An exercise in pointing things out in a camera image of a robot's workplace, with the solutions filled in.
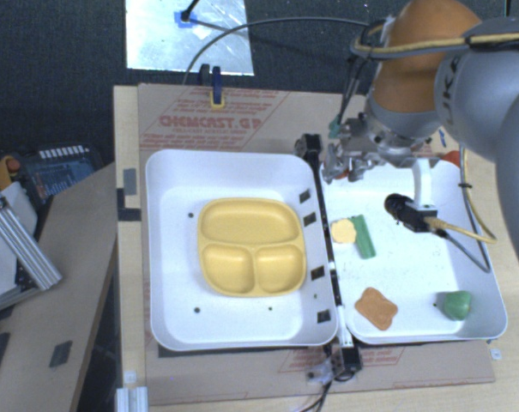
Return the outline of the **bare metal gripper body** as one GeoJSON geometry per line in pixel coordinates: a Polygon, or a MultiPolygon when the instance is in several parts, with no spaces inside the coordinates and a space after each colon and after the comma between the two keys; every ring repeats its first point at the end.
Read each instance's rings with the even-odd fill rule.
{"type": "Polygon", "coordinates": [[[407,167],[407,160],[425,143],[424,138],[401,136],[371,116],[348,118],[339,125],[336,138],[339,155],[349,159],[350,167],[407,167]]]}

